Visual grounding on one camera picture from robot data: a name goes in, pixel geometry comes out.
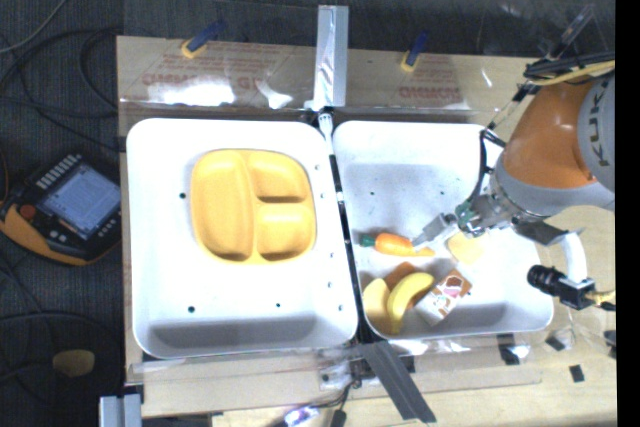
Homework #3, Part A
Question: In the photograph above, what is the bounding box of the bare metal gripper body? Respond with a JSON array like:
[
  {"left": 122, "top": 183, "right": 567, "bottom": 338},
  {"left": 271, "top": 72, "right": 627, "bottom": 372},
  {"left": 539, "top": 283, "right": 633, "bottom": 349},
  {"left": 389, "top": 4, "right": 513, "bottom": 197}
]
[{"left": 455, "top": 193, "right": 518, "bottom": 238}]

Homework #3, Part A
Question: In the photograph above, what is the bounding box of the orange carrot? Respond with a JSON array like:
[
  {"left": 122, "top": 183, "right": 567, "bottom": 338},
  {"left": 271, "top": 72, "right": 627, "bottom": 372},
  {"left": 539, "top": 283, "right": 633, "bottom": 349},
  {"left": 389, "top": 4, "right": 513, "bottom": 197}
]
[{"left": 359, "top": 231, "right": 437, "bottom": 259}]

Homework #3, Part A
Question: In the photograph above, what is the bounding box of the orange brown biscuit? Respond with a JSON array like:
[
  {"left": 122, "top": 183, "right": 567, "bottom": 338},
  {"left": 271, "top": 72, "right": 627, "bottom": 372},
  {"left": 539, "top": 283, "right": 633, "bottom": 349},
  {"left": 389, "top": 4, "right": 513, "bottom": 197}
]
[{"left": 383, "top": 260, "right": 419, "bottom": 287}]

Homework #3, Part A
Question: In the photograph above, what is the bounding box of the white plastic tray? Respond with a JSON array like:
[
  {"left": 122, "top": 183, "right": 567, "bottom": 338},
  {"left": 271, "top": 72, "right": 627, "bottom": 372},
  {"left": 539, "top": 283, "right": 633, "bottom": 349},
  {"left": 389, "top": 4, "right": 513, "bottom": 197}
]
[
  {"left": 125, "top": 116, "right": 360, "bottom": 361},
  {"left": 331, "top": 119, "right": 556, "bottom": 342}
]

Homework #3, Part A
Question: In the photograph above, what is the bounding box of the brown and white carton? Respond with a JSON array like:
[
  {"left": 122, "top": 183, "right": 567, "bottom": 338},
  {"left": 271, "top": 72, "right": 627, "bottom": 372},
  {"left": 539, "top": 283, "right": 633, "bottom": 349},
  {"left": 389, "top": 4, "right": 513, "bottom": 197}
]
[{"left": 414, "top": 268, "right": 474, "bottom": 328}]

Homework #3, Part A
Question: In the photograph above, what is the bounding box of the yellow banana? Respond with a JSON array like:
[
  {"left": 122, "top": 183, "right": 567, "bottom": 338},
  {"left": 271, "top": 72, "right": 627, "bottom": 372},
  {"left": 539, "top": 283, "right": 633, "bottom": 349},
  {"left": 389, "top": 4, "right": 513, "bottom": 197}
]
[{"left": 386, "top": 271, "right": 436, "bottom": 336}]

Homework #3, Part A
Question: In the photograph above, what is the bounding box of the pale yellow oval slice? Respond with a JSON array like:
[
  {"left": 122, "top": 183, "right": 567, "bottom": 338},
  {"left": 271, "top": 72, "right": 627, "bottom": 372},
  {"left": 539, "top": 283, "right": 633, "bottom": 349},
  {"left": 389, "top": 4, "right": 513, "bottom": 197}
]
[{"left": 361, "top": 277, "right": 393, "bottom": 335}]

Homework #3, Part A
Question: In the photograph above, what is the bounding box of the brown cardboard board red print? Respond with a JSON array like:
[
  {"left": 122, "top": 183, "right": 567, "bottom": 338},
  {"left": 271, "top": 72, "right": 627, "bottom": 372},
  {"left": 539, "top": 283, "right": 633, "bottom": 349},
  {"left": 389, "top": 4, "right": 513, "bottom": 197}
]
[{"left": 115, "top": 34, "right": 617, "bottom": 419}]

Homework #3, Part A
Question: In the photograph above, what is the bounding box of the yellow divided plate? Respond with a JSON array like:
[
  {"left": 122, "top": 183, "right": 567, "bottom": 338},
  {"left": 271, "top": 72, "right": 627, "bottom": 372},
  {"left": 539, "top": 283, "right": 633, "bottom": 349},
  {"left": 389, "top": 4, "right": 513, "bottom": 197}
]
[{"left": 189, "top": 148, "right": 319, "bottom": 265}]

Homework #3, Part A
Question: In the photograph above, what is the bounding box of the yellow oval object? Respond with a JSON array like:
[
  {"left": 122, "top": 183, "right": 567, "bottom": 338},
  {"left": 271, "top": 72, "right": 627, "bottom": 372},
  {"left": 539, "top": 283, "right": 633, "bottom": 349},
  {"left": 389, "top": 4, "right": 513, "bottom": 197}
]
[{"left": 51, "top": 348, "right": 97, "bottom": 378}]

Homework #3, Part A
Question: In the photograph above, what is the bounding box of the black cylinder on white bracket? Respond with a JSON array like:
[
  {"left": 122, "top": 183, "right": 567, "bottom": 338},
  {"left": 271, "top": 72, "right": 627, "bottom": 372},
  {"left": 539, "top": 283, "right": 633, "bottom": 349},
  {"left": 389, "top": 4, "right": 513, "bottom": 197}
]
[{"left": 526, "top": 232, "right": 598, "bottom": 312}]

